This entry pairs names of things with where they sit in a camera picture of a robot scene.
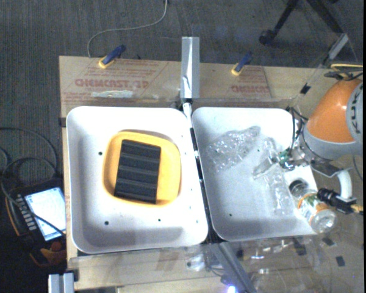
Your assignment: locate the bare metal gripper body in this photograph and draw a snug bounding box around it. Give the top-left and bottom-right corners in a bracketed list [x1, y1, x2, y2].
[277, 146, 311, 171]

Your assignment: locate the slim clear plastic bottle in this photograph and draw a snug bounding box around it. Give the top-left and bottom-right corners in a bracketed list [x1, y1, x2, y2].
[261, 137, 295, 217]

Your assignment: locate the crumpled clear plastic bottle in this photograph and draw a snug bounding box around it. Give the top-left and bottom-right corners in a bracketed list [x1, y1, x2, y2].
[205, 126, 262, 173]

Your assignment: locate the white plastic tray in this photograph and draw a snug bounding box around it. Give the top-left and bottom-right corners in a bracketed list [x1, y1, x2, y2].
[190, 106, 320, 243]
[65, 106, 209, 255]

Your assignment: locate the orange label bottle black cap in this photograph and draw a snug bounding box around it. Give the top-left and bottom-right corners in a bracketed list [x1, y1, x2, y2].
[289, 179, 338, 234]

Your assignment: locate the yellow plate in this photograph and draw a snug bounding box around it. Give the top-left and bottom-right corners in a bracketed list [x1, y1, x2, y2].
[101, 130, 182, 208]

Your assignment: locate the black ribbed block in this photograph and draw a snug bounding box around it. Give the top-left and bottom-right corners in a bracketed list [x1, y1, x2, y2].
[113, 139, 162, 205]

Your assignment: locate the brown cardboard board red print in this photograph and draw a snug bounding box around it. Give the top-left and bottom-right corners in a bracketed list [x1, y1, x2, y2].
[58, 56, 364, 290]

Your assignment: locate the black cylinder on white bracket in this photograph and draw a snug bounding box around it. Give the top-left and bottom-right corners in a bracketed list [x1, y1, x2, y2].
[316, 168, 358, 215]

